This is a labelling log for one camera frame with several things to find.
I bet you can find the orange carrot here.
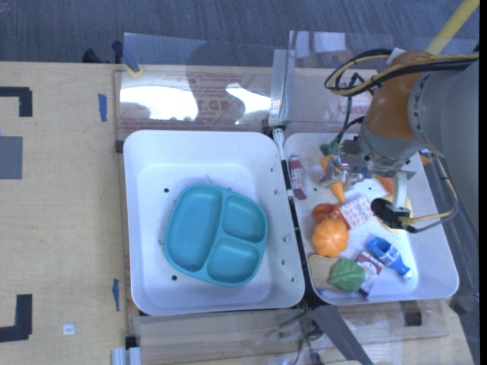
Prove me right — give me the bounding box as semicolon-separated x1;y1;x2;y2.
320;154;347;205

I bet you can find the white plastic tray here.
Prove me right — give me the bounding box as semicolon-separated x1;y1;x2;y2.
122;129;307;316
283;132;460;306

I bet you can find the green lettuce leaf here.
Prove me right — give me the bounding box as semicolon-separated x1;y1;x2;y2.
326;258;367;293

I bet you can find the orange pumpkin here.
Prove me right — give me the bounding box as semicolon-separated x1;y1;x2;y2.
310;217;350;259

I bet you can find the blue bottle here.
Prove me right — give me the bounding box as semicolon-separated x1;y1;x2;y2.
364;235;414;281

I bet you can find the orange and white carton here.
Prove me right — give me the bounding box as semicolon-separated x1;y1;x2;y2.
338;194;376;231

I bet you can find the brown bread slice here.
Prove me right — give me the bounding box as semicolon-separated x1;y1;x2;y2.
307;253;340;293

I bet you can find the blue divided plate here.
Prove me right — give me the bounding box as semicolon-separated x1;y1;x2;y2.
163;182;269;289

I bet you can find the red and white carton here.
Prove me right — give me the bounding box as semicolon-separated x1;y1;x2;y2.
355;251;385;297

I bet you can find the dark red bottle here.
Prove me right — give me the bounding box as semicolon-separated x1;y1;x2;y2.
288;154;308;201

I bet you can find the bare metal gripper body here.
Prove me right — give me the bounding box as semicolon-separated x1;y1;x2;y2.
333;138;418;182

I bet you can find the black cylinder on white bracket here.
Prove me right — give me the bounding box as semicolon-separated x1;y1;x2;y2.
370;170;413;230

